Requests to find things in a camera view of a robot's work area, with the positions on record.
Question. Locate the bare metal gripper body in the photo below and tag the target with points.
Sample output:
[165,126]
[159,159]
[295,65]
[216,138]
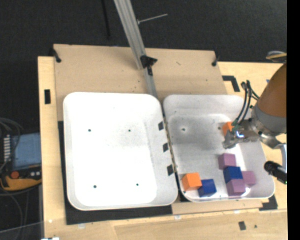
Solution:
[251,134]

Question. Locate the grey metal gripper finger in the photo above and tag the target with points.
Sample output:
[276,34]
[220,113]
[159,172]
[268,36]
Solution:
[228,141]

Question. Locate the orange cube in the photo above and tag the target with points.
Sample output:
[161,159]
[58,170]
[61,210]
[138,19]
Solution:
[227,127]
[191,181]

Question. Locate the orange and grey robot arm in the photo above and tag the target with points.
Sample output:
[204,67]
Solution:
[275,96]

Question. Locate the purple cube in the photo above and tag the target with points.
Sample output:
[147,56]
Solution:
[227,161]
[250,177]
[236,188]

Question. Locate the white plastic tray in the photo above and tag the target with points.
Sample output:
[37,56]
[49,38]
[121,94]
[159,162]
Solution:
[115,154]
[197,139]

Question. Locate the blue cube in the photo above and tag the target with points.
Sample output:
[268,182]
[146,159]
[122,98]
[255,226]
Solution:
[233,174]
[208,188]

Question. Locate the thin black and white rod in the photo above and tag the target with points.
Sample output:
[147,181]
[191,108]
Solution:
[170,146]

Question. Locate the pale wood board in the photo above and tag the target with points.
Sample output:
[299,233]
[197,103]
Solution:
[102,69]

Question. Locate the black cylinder on white bracket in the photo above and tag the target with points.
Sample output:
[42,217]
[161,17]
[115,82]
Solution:
[275,170]

